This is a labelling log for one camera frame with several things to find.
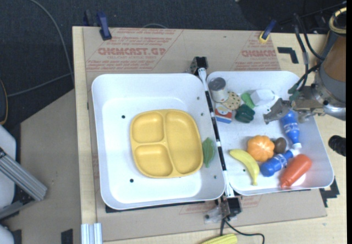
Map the light green lettuce piece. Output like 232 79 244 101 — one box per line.
240 92 257 109

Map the orange mandarin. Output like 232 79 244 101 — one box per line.
246 135 276 163

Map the yellow banana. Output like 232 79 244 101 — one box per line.
228 148 261 186

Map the green leaf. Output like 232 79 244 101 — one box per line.
202 137 216 169

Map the brown cardboard board red print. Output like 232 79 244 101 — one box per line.
82 27 328 242

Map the black block with thin wires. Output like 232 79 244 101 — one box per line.
219 196 243 221
186 56 209 75

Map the tan biscuit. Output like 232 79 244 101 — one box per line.
222 91 242 111

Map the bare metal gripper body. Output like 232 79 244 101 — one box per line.
290 85 347 121

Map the black cylinder on white bracket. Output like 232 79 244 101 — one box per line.
328 135 347 157

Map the small grey and white can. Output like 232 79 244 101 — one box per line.
207 76 230 104

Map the thin black and white rod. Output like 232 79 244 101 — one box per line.
197 68 232 197

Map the blue bottle white cap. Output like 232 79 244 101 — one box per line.
259 148 299 178
280 110 303 150

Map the dark green pepper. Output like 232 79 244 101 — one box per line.
234 104 256 124

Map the small white red blue carton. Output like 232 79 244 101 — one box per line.
214 103 233 124

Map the white plastic tray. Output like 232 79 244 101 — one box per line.
206 70 335 197
91 73 227 210

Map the orange bottle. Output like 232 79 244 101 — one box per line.
279 153 313 190

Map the yellow divided plate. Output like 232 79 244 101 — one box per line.
129 109 205 179

